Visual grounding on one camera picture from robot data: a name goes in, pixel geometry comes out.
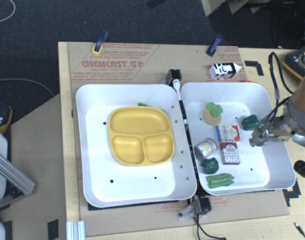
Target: yellow plate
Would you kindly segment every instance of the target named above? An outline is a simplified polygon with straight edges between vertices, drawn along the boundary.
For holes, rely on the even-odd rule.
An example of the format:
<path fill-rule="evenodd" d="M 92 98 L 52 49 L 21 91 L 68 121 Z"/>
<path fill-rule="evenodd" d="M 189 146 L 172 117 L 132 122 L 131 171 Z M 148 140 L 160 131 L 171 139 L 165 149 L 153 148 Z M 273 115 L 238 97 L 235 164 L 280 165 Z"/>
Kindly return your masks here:
<path fill-rule="evenodd" d="M 175 152 L 172 124 L 167 114 L 151 106 L 114 110 L 108 121 L 113 156 L 128 166 L 159 165 Z"/>

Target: dark background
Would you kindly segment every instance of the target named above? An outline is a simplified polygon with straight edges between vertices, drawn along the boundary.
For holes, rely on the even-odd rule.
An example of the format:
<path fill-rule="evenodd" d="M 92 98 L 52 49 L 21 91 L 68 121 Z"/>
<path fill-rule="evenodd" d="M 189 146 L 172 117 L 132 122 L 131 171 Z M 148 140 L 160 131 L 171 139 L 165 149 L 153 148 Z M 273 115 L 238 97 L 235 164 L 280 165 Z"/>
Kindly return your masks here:
<path fill-rule="evenodd" d="M 298 49 L 305 32 L 305 0 L 272 0 L 256 13 L 234 15 L 224 3 L 206 17 L 201 0 L 13 0 L 14 15 L 0 22 L 0 80 L 36 81 L 59 93 L 58 42 L 96 42 L 102 29 L 111 43 L 220 45 Z M 0 20 L 13 11 L 0 0 Z M 40 85 L 0 81 L 0 100 L 12 122 L 51 99 Z"/>

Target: tin can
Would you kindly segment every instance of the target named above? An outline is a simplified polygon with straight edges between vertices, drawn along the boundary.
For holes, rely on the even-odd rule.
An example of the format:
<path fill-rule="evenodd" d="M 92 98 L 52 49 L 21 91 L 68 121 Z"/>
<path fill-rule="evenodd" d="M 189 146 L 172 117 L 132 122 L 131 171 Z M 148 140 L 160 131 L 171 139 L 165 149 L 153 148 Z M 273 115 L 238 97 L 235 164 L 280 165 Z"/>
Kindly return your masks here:
<path fill-rule="evenodd" d="M 203 142 L 199 143 L 194 151 L 196 156 L 202 157 L 203 159 L 208 157 L 211 153 L 217 150 L 216 142 L 214 142 L 211 138 L 206 138 Z"/>

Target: gray carpet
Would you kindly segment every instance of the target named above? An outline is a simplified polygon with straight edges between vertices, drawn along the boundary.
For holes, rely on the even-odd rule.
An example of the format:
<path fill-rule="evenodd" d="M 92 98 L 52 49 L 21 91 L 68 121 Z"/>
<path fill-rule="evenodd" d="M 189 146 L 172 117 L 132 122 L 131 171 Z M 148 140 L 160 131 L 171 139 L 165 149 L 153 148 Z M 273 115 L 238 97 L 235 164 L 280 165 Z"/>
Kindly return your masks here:
<path fill-rule="evenodd" d="M 24 78 L 59 93 L 58 42 L 96 42 L 102 29 L 112 43 L 221 45 L 296 49 L 305 31 L 305 0 L 273 0 L 253 14 L 232 15 L 223 4 L 206 17 L 201 0 L 13 0 L 14 15 L 0 22 L 0 79 Z M 0 0 L 0 19 L 12 12 Z M 12 122 L 52 95 L 25 81 L 0 82 L 0 100 L 13 109 Z"/>

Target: blue clamp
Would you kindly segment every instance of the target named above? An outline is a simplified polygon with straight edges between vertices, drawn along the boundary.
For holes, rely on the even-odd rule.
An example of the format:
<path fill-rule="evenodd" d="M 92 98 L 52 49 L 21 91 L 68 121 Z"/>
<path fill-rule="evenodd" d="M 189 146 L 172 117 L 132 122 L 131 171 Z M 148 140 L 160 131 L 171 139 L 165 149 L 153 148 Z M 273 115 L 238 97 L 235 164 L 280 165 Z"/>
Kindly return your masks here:
<path fill-rule="evenodd" d="M 109 31 L 103 30 L 100 32 L 97 43 L 93 45 L 92 54 L 94 54 L 95 56 L 101 54 L 103 49 L 102 44 L 107 41 L 108 36 L 109 36 Z"/>
<path fill-rule="evenodd" d="M 206 54 L 208 54 L 209 56 L 212 57 L 216 52 L 217 46 L 219 46 L 219 44 L 221 43 L 221 41 L 223 39 L 224 39 L 224 37 L 221 34 L 218 34 L 216 39 L 211 43 L 211 46 L 206 51 Z"/>

